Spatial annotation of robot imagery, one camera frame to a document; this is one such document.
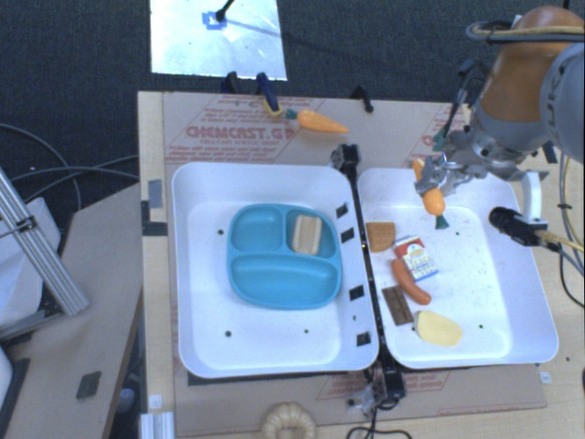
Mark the orange toy carrot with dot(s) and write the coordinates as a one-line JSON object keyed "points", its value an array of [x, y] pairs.
{"points": [[320, 122], [434, 201]]}

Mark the black cylinder on white bracket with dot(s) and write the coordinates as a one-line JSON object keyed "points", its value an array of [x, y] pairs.
{"points": [[514, 227]]}

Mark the white plastic tray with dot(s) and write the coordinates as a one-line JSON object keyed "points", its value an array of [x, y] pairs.
{"points": [[274, 336], [480, 291]]}

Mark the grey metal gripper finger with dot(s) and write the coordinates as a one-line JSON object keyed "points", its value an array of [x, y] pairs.
{"points": [[450, 182], [427, 176]]}

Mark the tan toy bread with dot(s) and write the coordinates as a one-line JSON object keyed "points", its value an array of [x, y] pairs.
{"points": [[306, 233]]}

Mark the brown toy chocolate bar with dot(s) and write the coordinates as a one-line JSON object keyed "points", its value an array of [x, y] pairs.
{"points": [[397, 307]]}

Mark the brown toy biscuit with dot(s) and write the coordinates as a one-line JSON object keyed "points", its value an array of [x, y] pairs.
{"points": [[379, 236]]}

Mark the thin black rod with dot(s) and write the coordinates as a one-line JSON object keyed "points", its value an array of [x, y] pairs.
{"points": [[368, 263]]}

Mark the beige toy doughnut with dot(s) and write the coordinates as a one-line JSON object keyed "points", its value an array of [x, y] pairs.
{"points": [[289, 421]]}

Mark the brown cardboard board, red print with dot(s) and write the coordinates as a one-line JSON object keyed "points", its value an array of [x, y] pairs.
{"points": [[393, 126]]}

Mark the blue divided plate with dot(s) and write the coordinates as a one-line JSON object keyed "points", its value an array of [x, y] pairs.
{"points": [[279, 277]]}

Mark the yellow toy potato slice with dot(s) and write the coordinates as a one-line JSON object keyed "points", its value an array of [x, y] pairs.
{"points": [[439, 329]]}

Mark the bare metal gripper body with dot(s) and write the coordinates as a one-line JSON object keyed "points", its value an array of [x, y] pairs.
{"points": [[477, 153]]}

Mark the red and white carton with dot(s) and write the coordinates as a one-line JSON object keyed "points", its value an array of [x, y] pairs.
{"points": [[418, 259]]}

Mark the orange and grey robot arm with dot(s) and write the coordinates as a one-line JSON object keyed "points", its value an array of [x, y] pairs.
{"points": [[516, 85]]}

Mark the orange toy sausage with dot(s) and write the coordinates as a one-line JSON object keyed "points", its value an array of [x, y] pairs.
{"points": [[409, 284]]}

